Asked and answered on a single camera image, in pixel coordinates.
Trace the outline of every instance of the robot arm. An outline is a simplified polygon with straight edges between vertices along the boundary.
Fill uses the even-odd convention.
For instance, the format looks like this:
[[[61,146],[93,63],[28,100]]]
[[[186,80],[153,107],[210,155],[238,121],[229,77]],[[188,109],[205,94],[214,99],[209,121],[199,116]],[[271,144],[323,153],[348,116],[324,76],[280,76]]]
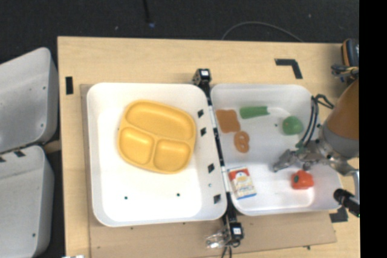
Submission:
[[[312,115],[318,113],[316,101],[312,100]],[[334,192],[334,198],[352,214],[360,217],[360,173],[348,164],[348,160],[359,157],[358,77],[351,81],[319,128],[319,138],[306,143],[301,140],[296,147],[298,150],[286,150],[273,165],[273,170],[276,172],[301,161],[304,163],[304,170],[310,169],[313,164],[322,163],[328,164],[343,176],[353,176],[355,195],[338,189]]]

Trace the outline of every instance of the green ball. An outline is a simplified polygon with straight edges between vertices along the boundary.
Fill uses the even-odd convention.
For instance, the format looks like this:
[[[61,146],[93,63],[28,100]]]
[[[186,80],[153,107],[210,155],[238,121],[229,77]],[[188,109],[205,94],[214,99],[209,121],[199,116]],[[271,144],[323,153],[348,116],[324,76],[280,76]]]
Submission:
[[[297,117],[289,116],[282,122],[282,130],[286,135],[297,135],[304,131],[304,126]]]

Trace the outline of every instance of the green toy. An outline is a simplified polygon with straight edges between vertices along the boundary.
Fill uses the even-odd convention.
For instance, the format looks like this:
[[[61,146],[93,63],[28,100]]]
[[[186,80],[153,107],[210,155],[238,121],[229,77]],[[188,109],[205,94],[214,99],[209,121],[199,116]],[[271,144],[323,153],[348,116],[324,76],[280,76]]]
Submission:
[[[296,135],[304,130],[304,126],[297,117],[289,116],[282,122],[282,129],[286,135]]]
[[[247,118],[269,115],[270,113],[267,112],[266,106],[246,106],[239,109],[239,114],[245,120]]]

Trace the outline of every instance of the wire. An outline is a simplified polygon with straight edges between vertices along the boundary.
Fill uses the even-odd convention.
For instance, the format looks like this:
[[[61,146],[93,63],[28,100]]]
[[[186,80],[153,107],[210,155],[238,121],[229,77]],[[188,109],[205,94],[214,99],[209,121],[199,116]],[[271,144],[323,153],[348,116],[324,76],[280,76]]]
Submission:
[[[279,31],[282,31],[283,33],[285,34],[288,34],[289,36],[293,37],[293,39],[296,39],[297,41],[299,42],[303,42],[303,40],[301,40],[300,38],[298,38],[297,36],[295,36],[294,34],[290,33],[289,31],[281,28],[281,27],[278,27],[278,26],[275,26],[275,25],[272,25],[272,24],[268,24],[268,23],[265,23],[265,22],[258,22],[258,21],[249,21],[249,22],[242,22],[242,23],[239,23],[239,24],[236,24],[234,25],[233,27],[229,28],[223,35],[222,39],[221,40],[224,40],[224,38],[226,38],[226,36],[234,29],[240,27],[240,26],[245,26],[245,25],[261,25],[261,26],[266,26],[266,27],[271,27],[271,28],[274,28],[274,29],[277,29]]]
[[[316,128],[316,123],[317,123],[317,118],[318,118],[318,116],[319,116],[319,106],[318,106],[318,104],[317,104],[317,100],[314,98],[314,97],[312,97],[312,101],[313,101],[313,104],[314,104],[314,115],[313,115],[313,125],[312,125],[312,127],[311,127],[311,132],[310,132],[310,134],[309,134],[309,138],[308,138],[308,140],[305,142],[305,145],[304,145],[304,147],[306,147],[308,144],[309,144],[309,142],[310,142],[310,140],[311,140],[311,138],[312,138],[312,136],[313,136],[313,134],[314,134],[314,130],[315,130],[315,128]]]
[[[325,102],[321,102],[319,100],[320,98],[323,98]],[[329,109],[333,109],[334,108],[334,104],[331,103],[325,95],[318,94],[315,99],[316,99],[316,102],[320,103],[320,105],[322,105],[322,106],[326,106]]]
[[[231,245],[226,245],[226,246],[224,247],[224,250],[223,250],[223,253],[222,253],[221,258],[224,258],[224,256],[226,255],[227,249],[229,249],[229,257],[232,258],[232,249],[231,249]]]
[[[304,142],[309,131],[310,131],[310,128],[311,128],[311,125],[312,125],[312,122],[313,122],[313,115],[314,115],[314,103],[312,101],[312,107],[311,107],[311,113],[310,113],[310,118],[309,118],[309,123],[308,123],[308,128],[307,128],[307,131],[305,131],[305,134],[304,136],[301,138],[300,142]]]

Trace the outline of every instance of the black tape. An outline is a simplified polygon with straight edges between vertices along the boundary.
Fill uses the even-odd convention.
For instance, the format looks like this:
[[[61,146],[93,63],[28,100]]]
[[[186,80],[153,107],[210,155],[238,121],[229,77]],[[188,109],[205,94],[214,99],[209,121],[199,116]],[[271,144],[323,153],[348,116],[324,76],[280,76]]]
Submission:
[[[220,200],[221,200],[221,195],[220,194],[213,197],[213,203],[214,204],[217,204]]]
[[[73,77],[66,77],[66,95],[74,94]]]
[[[275,59],[277,66],[291,66],[296,79],[302,79],[300,67],[295,59]]]
[[[208,168],[208,173],[211,173],[212,171],[214,171],[215,166],[213,164],[210,164],[207,168]]]
[[[21,150],[16,150],[16,151],[14,151],[14,153],[17,157],[24,157],[25,156],[25,153],[23,153]]]

